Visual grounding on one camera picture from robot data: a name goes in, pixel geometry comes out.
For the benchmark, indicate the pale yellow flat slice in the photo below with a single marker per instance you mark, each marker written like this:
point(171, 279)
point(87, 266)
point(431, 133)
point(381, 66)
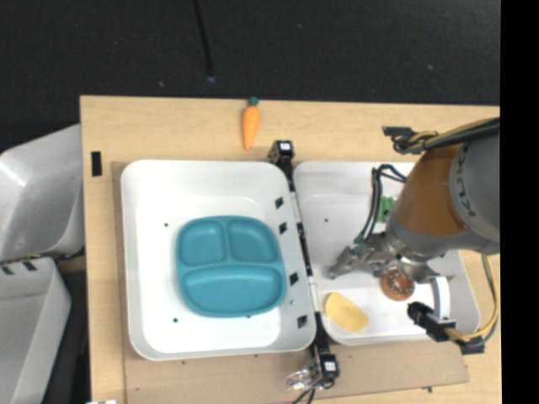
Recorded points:
point(345, 313)

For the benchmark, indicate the thin black and white rod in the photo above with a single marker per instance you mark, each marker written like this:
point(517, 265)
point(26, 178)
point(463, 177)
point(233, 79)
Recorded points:
point(301, 230)

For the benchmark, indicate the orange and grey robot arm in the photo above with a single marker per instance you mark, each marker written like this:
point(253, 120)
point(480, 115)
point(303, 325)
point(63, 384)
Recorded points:
point(433, 200)

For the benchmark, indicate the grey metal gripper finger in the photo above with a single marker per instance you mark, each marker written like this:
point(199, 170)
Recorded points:
point(375, 269)
point(342, 263)

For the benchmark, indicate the blue divided plate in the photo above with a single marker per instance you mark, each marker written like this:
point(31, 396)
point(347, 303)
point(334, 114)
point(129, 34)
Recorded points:
point(229, 284)

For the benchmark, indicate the black cylinder on white bracket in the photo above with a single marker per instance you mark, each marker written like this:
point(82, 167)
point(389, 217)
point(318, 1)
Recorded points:
point(440, 297)

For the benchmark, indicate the white plastic tray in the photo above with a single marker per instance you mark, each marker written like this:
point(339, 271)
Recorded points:
point(337, 192)
point(151, 267)

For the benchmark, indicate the brown doughnut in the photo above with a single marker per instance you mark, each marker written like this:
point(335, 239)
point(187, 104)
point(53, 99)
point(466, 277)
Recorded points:
point(400, 290)

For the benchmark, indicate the orange carrot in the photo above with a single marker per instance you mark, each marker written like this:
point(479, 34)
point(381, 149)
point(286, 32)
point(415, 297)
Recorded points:
point(250, 126)

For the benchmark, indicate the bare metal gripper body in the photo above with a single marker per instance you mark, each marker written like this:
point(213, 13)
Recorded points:
point(414, 267)

